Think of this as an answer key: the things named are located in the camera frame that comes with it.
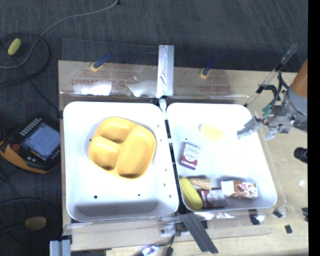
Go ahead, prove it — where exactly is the yellow corn cob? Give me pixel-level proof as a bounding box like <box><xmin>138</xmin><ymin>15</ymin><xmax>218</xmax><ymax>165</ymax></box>
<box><xmin>179</xmin><ymin>177</ymin><xmax>204</xmax><ymax>211</ymax></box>

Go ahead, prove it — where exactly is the yellow round slice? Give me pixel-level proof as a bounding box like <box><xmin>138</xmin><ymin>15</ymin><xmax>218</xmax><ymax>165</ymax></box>
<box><xmin>199</xmin><ymin>123</ymin><xmax>224</xmax><ymax>142</ymax></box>

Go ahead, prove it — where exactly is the red and white can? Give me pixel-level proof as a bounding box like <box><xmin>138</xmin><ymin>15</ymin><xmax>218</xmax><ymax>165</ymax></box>
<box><xmin>198</xmin><ymin>189</ymin><xmax>228</xmax><ymax>210</ymax></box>

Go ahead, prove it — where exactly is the yellow divided plate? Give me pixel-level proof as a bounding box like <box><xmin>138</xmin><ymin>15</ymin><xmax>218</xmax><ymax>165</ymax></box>
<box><xmin>87</xmin><ymin>116</ymin><xmax>158</xmax><ymax>180</ymax></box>

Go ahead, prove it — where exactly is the orange and white carton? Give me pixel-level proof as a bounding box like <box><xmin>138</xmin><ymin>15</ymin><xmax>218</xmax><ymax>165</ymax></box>
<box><xmin>220</xmin><ymin>180</ymin><xmax>259</xmax><ymax>200</ymax></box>

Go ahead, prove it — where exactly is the brown cardboard board red print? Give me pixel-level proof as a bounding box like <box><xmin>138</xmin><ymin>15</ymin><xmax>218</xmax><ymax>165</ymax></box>
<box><xmin>57</xmin><ymin>59</ymin><xmax>286</xmax><ymax>251</ymax></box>

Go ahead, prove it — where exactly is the red and white carton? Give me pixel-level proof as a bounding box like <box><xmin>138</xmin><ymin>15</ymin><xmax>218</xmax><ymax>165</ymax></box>
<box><xmin>178</xmin><ymin>142</ymin><xmax>201</xmax><ymax>171</ymax></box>

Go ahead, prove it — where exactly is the black cylinder on white bracket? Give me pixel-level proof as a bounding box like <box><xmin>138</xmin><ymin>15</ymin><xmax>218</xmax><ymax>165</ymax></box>
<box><xmin>293</xmin><ymin>146</ymin><xmax>309</xmax><ymax>165</ymax></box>

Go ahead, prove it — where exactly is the yellow-green oblong toy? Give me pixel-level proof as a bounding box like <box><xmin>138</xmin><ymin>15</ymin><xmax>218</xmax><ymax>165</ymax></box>
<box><xmin>7</xmin><ymin>37</ymin><xmax>22</xmax><ymax>56</ymax></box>

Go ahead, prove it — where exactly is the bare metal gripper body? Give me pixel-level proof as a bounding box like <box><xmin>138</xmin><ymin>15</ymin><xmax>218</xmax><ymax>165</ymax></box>
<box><xmin>259</xmin><ymin>104</ymin><xmax>309</xmax><ymax>134</ymax></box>

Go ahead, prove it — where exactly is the olive potato-shaped toy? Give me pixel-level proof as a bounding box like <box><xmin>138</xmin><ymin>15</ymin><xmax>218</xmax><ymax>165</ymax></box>
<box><xmin>24</xmin><ymin>215</ymin><xmax>48</xmax><ymax>232</ymax></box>

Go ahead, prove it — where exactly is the beige waffle cone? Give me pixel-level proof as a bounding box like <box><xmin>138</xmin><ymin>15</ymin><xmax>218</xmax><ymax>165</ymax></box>
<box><xmin>188</xmin><ymin>176</ymin><xmax>213</xmax><ymax>191</ymax></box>

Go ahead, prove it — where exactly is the white plastic tray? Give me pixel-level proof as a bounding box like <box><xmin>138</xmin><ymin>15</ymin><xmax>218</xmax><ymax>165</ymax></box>
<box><xmin>165</xmin><ymin>102</ymin><xmax>278</xmax><ymax>214</ymax></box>
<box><xmin>62</xmin><ymin>100</ymin><xmax>180</xmax><ymax>223</ymax></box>

